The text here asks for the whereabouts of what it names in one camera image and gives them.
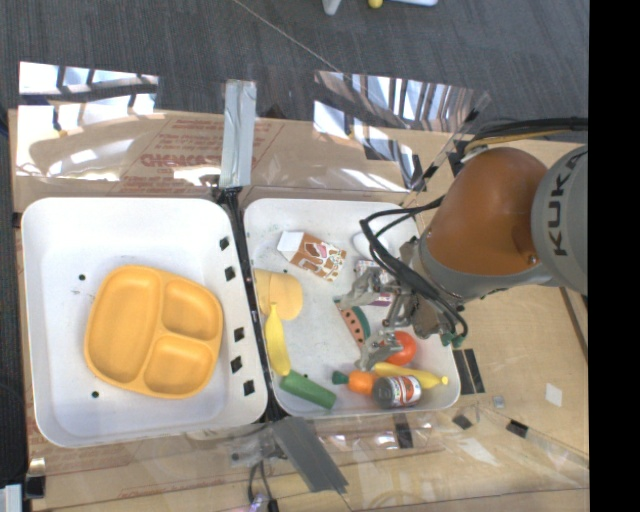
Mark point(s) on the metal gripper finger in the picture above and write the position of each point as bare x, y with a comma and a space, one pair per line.
377, 350
370, 287

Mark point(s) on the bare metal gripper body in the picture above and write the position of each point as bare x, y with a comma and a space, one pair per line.
425, 310

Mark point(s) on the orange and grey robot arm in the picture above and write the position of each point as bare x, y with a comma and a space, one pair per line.
490, 215

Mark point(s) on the pink and white packet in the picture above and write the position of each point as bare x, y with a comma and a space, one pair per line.
363, 265

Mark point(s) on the orange tomato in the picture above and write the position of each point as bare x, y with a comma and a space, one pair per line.
406, 347

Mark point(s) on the watermelon slice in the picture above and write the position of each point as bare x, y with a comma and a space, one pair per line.
356, 325

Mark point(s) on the orange carrot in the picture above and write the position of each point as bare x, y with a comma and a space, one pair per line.
360, 382

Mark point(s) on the red and white can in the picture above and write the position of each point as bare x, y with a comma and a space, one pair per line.
397, 392

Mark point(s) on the yellow banana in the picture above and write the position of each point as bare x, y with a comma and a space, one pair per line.
425, 376
276, 340

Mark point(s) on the white plastic tray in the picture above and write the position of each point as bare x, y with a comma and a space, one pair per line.
150, 230
320, 340

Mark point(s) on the brown and white carton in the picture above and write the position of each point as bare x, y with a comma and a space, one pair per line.
315, 255

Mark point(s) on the green cylinder bottle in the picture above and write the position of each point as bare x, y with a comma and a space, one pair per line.
307, 389

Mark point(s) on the yellow bread slice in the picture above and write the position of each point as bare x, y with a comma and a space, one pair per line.
285, 292

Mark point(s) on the brown cardboard board red print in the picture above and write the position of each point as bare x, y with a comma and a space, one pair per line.
525, 350

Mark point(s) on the yellow divided plate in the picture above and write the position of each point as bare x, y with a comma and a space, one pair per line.
150, 330

